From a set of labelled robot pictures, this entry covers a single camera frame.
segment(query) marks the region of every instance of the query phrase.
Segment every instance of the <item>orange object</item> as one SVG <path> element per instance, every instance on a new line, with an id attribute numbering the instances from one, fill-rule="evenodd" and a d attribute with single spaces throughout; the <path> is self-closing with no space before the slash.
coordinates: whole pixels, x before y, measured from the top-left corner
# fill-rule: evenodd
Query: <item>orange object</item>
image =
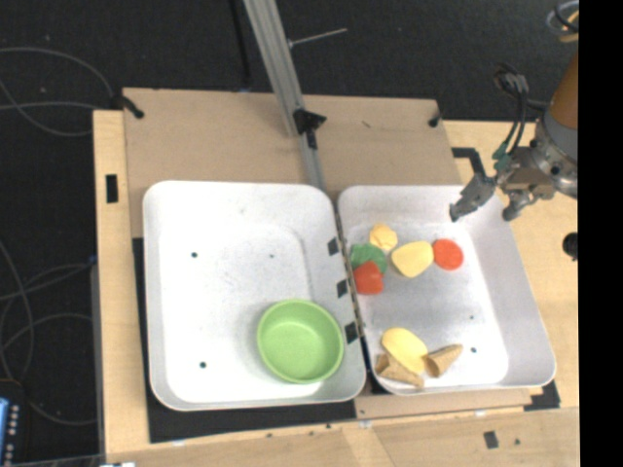
<path id="1" fill-rule="evenodd" d="M 354 285 L 359 294 L 379 294 L 383 291 L 383 274 L 379 266 L 368 261 L 352 273 Z"/>
<path id="2" fill-rule="evenodd" d="M 463 264 L 463 252 L 457 243 L 440 238 L 432 244 L 435 263 L 442 269 L 457 269 Z"/>

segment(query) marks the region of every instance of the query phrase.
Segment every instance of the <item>black clip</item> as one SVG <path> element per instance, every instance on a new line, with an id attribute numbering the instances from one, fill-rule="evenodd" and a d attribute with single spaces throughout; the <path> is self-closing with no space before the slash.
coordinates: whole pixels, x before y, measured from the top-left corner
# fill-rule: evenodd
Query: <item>black clip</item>
<path id="1" fill-rule="evenodd" d="M 325 121 L 327 121 L 327 119 L 324 116 L 311 113 L 305 109 L 297 109 L 294 111 L 294 123 L 296 124 L 296 129 L 299 132 L 299 135 L 304 133 L 307 136 L 308 146 L 310 149 L 316 150 L 318 148 L 318 144 L 315 140 L 315 131 L 320 128 Z"/>
<path id="2" fill-rule="evenodd" d="M 145 113 L 141 111 L 138 107 L 136 107 L 136 104 L 134 104 L 134 102 L 132 102 L 129 98 L 121 94 L 114 95 L 110 98 L 110 108 L 118 109 L 121 111 L 123 111 L 124 108 L 126 108 L 138 120 L 140 120 L 141 118 L 145 116 Z"/>

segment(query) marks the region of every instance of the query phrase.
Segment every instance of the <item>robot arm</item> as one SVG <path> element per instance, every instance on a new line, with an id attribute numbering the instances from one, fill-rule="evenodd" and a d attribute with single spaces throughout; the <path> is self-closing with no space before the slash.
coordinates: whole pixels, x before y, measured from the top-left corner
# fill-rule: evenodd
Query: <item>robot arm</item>
<path id="1" fill-rule="evenodd" d="M 495 176 L 474 175 L 461 199 L 450 206 L 453 221 L 485 204 L 495 188 L 509 198 L 502 213 L 507 221 L 517 218 L 527 205 L 550 199 L 556 192 L 577 198 L 578 57 L 576 52 L 545 106 L 529 101 L 528 83 L 517 71 L 504 64 L 498 67 L 495 82 L 518 100 L 518 119 L 494 153 Z M 528 147 L 520 147 L 527 109 L 538 107 L 543 112 L 536 122 L 534 139 Z"/>

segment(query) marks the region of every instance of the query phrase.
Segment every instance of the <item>black floor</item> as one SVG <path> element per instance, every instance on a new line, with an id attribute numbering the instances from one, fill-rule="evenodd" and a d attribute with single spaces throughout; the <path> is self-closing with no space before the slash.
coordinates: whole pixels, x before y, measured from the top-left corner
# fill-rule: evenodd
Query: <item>black floor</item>
<path id="1" fill-rule="evenodd" d="M 576 50 L 545 24 L 568 0 L 277 0 L 292 40 L 348 32 L 294 48 L 304 93 L 435 98 L 446 119 L 510 120 L 514 103 L 493 83 L 504 61 L 524 73 L 531 97 L 548 100 Z M 241 0 L 240 47 L 230 0 L 0 0 L 0 80 L 19 103 L 74 101 L 107 107 L 105 85 L 268 91 Z M 244 61 L 245 52 L 248 62 Z M 2 93 L 0 107 L 10 104 Z M 90 110 L 24 110 L 55 131 L 88 131 Z M 28 293 L 34 328 L 7 345 L 0 377 L 18 378 L 32 412 L 26 459 L 97 452 L 88 265 L 96 258 L 92 139 L 58 136 L 0 108 L 0 241 L 22 283 L 64 281 Z M 46 277 L 36 275 L 65 265 Z M 28 326 L 7 258 L 0 257 L 0 338 Z M 59 422 L 76 422 L 73 425 Z M 77 425 L 83 421 L 87 425 Z"/>

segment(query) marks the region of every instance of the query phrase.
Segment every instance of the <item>wire bundle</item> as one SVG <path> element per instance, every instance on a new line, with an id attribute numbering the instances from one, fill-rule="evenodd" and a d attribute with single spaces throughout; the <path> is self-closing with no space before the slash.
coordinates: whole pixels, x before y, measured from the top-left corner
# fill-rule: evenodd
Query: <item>wire bundle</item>
<path id="1" fill-rule="evenodd" d="M 0 296 L 0 303 L 6 303 L 4 305 L 2 314 L 0 315 L 0 365 L 2 365 L 2 368 L 7 378 L 11 380 L 15 380 L 19 382 L 20 384 L 22 384 L 26 375 L 28 374 L 28 370 L 30 369 L 30 365 L 32 363 L 32 357 L 33 357 L 34 345 L 35 345 L 35 327 L 41 324 L 50 322 L 52 320 L 57 320 L 59 318 L 71 318 L 71 319 L 87 321 L 90 323 L 92 321 L 90 317 L 84 314 L 72 313 L 72 312 L 57 313 L 57 314 L 45 316 L 45 317 L 35 320 L 32 316 L 32 307 L 31 307 L 31 302 L 28 298 L 28 295 L 31 293 L 46 289 L 52 285 L 56 285 L 59 282 L 67 280 L 68 278 L 71 278 L 79 273 L 90 270 L 91 267 L 93 266 L 93 262 L 89 261 L 83 264 L 63 265 L 60 267 L 54 267 L 52 269 L 46 269 L 45 271 L 42 271 L 41 273 L 38 273 L 37 275 L 30 278 L 27 282 L 23 283 L 18 274 L 18 270 L 15 266 L 15 263 L 13 262 L 13 259 L 11 255 L 9 254 L 9 251 L 7 250 L 6 246 L 2 242 L 2 240 L 0 240 L 0 253 L 2 254 L 4 261 L 9 267 L 9 270 L 11 271 L 11 275 L 16 285 L 18 286 L 18 289 L 16 290 L 16 292 Z M 61 273 L 61 275 L 50 278 L 50 276 L 55 273 Z M 26 317 L 27 317 L 27 324 L 21 329 L 19 329 L 18 331 L 16 331 L 9 339 L 7 339 L 6 341 L 3 341 L 4 326 L 5 326 L 5 322 L 7 319 L 7 315 L 9 311 L 11 310 L 13 303 L 17 300 L 20 300 L 24 307 L 24 310 L 26 312 Z M 23 337 L 26 334 L 28 335 L 28 353 L 21 367 L 21 370 L 17 376 L 14 373 L 13 369 L 11 369 L 9 362 L 7 361 L 6 351 L 19 338 Z M 30 399 L 28 399 L 28 405 L 34 412 L 36 412 L 43 418 L 51 422 L 57 423 L 59 425 L 86 426 L 86 425 L 91 425 L 91 424 L 96 423 L 95 418 L 88 418 L 88 419 L 59 418 L 57 416 L 54 416 L 54 415 L 51 415 L 45 412 Z"/>
<path id="2" fill-rule="evenodd" d="M 522 140 L 526 128 L 528 109 L 533 109 L 539 114 L 542 114 L 547 108 L 547 104 L 538 100 L 532 100 L 528 97 L 530 88 L 526 77 L 509 64 L 502 62 L 497 66 L 494 73 L 494 82 L 500 90 L 517 102 L 517 115 L 513 121 L 513 125 L 504 141 L 494 152 L 494 160 L 496 160 L 494 167 L 496 170 L 502 170 L 510 162 L 510 158 Z M 511 140 L 513 140 L 513 137 L 515 141 L 510 150 L 508 150 L 508 146 Z"/>
<path id="3" fill-rule="evenodd" d="M 561 42 L 574 42 L 580 36 L 580 0 L 569 0 L 557 4 L 547 15 L 545 23 L 550 30 L 559 37 Z"/>
<path id="4" fill-rule="evenodd" d="M 43 54 L 46 56 L 60 57 L 60 58 L 69 60 L 71 62 L 74 62 L 86 68 L 91 73 L 93 73 L 95 78 L 97 78 L 97 80 L 103 85 L 105 93 L 108 95 L 109 101 L 115 97 L 113 89 L 110 86 L 110 83 L 104 77 L 104 75 L 101 74 L 97 69 L 95 69 L 93 66 L 91 66 L 87 62 L 84 62 L 82 59 L 78 57 L 74 57 L 73 55 L 65 54 L 63 52 L 51 51 L 48 49 L 41 49 L 37 47 L 11 47 L 7 49 L 0 49 L 0 55 L 5 55 L 5 54 Z M 38 127 L 39 129 L 42 129 L 47 134 L 61 136 L 61 137 L 74 138 L 74 137 L 87 136 L 87 135 L 92 134 L 92 131 L 90 129 L 81 130 L 81 131 L 65 131 L 65 130 L 56 129 L 53 126 L 47 126 L 37 121 L 30 114 L 28 114 L 27 111 L 33 108 L 48 108 L 48 107 L 65 107 L 65 108 L 69 107 L 69 108 L 79 108 L 79 109 L 89 109 L 89 110 L 108 108 L 108 106 L 102 107 L 102 106 L 87 104 L 84 102 L 74 102 L 74 101 L 64 101 L 64 100 L 20 103 L 20 102 L 17 102 L 16 99 L 13 97 L 13 95 L 11 94 L 11 92 L 9 91 L 5 83 L 2 81 L 2 78 L 0 78 L 0 91 L 2 91 L 4 95 L 7 97 L 7 100 L 9 100 L 9 104 L 0 105 L 0 111 L 17 110 L 19 114 L 32 125 Z"/>

